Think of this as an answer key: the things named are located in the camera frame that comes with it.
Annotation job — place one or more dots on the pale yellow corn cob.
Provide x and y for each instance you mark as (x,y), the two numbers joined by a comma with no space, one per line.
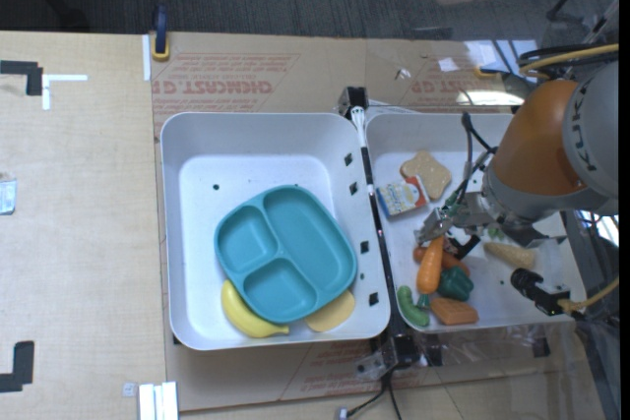
(512,255)

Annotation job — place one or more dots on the tan bread slice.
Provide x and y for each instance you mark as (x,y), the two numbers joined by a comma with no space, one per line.
(428,169)

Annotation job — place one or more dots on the blue divided plate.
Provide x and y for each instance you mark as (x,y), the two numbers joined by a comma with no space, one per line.
(290,231)

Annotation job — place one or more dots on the white and red carton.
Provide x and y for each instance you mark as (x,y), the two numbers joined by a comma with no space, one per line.
(401,198)

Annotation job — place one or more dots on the white plastic tray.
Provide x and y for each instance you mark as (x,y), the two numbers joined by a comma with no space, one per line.
(207,152)
(497,305)

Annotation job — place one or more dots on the orange carrot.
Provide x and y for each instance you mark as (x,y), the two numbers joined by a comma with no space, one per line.
(430,268)

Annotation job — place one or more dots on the yellow round biscuit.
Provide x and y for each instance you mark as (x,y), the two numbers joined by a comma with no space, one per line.
(332,315)

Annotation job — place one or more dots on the orange waffle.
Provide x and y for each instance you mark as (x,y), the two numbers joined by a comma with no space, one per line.
(455,312)

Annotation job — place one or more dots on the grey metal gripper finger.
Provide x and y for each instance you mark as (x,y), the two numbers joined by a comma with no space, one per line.
(430,225)
(467,248)

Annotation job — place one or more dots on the brown cardboard board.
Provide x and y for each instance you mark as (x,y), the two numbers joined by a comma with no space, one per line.
(295,74)

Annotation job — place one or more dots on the green bell pepper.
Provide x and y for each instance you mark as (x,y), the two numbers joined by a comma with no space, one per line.
(457,284)

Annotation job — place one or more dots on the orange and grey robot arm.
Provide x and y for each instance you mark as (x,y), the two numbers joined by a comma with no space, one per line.
(536,147)

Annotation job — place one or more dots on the black cylinder on white bracket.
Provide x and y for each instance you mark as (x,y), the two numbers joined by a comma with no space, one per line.
(534,289)

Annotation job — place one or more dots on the yellow banana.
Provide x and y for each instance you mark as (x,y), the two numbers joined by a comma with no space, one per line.
(241,315)

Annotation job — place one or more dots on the green pickle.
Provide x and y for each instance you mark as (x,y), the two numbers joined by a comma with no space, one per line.
(412,307)

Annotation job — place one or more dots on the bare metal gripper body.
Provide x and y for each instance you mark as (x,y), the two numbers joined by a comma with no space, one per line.
(470,211)

